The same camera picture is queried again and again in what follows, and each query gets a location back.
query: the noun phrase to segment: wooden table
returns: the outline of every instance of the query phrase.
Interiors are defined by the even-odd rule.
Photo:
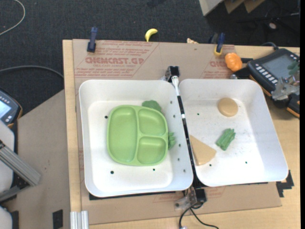
[[[273,51],[272,47],[235,46],[239,56],[259,58]],[[299,48],[287,48],[300,53]],[[77,125],[75,113],[75,86],[73,67],[72,40],[63,41],[63,63],[65,76],[65,100],[67,116],[67,140],[69,158],[70,206],[71,211],[82,211],[79,173],[79,157],[77,142]],[[287,111],[277,109],[272,101],[268,101],[270,113],[276,132],[285,154],[288,168],[291,171],[294,187],[284,191],[282,206],[267,209],[254,209],[236,212],[204,214],[198,217],[205,223],[218,226],[220,229],[268,229],[268,228],[301,228],[300,219],[300,121]],[[91,229],[177,229],[178,217],[165,219],[149,219],[111,224],[92,225]],[[189,229],[205,228],[194,216],[185,216],[182,225]]]

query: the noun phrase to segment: white tray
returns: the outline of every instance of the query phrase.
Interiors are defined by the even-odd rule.
[[[84,150],[84,176],[88,191],[97,197],[187,189],[193,181],[174,87],[165,81],[88,80],[79,88]],[[156,100],[174,132],[175,146],[158,165],[136,167],[119,164],[107,152],[106,133],[110,111],[119,105],[141,106]]]
[[[211,187],[284,180],[288,167],[261,87],[251,80],[187,79],[179,85],[190,135],[215,149],[208,163],[195,166]],[[238,104],[233,117],[217,108],[221,98]],[[227,128],[236,132],[226,151],[215,142]]]

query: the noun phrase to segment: toy bread slice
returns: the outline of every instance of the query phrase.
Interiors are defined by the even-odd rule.
[[[190,135],[190,141],[193,149],[196,164],[198,166],[204,165],[214,158],[216,151],[207,144],[199,141],[197,138]]]

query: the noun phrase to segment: black clamp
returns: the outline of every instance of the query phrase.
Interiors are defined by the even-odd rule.
[[[95,52],[96,47],[96,34],[97,34],[97,27],[91,28],[91,36],[90,36],[90,42],[88,42],[87,52]]]

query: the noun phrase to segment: round beige toy food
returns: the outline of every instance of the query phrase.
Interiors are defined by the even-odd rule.
[[[226,97],[218,102],[218,110],[224,116],[232,117],[237,114],[238,106],[233,99]]]

